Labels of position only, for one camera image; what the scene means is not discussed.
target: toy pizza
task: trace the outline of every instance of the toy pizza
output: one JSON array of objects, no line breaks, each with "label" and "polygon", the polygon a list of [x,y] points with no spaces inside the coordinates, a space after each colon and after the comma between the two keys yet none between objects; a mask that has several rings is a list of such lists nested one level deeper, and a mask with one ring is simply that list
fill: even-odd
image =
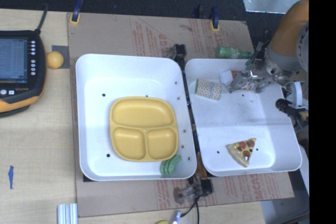
[{"label": "toy pizza", "polygon": [[243,165],[244,167],[247,167],[255,143],[256,138],[250,138],[248,140],[226,145],[226,148],[237,163]]}]

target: wooden table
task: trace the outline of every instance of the wooden table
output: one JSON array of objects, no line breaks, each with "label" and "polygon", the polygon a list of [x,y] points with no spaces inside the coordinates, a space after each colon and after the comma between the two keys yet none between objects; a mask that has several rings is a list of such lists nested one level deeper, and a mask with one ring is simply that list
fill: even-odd
[{"label": "wooden table", "polygon": [[[0,9],[0,30],[34,30],[42,11]],[[48,12],[41,29],[46,51],[67,46],[67,13]],[[57,223],[57,205],[76,203],[69,69],[48,69],[41,99],[0,118],[0,223]],[[13,166],[13,189],[8,172]],[[174,210],[79,218],[78,223],[139,224],[169,219]],[[265,223],[260,202],[200,207],[200,223]],[[196,209],[181,224],[197,223]]]}]

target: robotic hand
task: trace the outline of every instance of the robotic hand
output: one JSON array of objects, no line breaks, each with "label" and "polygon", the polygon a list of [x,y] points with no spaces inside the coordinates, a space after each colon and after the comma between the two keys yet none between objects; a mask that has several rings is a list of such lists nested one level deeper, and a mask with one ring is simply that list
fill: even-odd
[{"label": "robotic hand", "polygon": [[229,91],[249,85],[260,93],[264,87],[277,83],[283,89],[290,88],[290,101],[279,99],[276,107],[295,120],[308,118],[301,83],[290,80],[302,68],[307,72],[308,83],[308,49],[309,0],[302,0],[287,11],[271,41],[258,44],[245,63],[247,71],[236,75]]}]

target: yellow divided plate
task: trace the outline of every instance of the yellow divided plate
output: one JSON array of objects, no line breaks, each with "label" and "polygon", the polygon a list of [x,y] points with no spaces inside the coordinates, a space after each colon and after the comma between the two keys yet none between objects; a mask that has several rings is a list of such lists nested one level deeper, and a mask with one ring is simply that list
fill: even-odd
[{"label": "yellow divided plate", "polygon": [[170,159],[179,139],[173,108],[150,97],[117,99],[110,109],[110,135],[114,151],[135,162]]}]

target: blue mark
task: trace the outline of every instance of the blue mark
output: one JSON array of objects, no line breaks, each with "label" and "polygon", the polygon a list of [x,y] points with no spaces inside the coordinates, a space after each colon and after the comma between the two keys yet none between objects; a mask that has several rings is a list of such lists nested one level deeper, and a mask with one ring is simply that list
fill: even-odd
[{"label": "blue mark", "polygon": [[14,177],[14,166],[10,166],[8,176],[9,176],[9,183],[10,183],[10,188],[13,189],[13,177]]}]

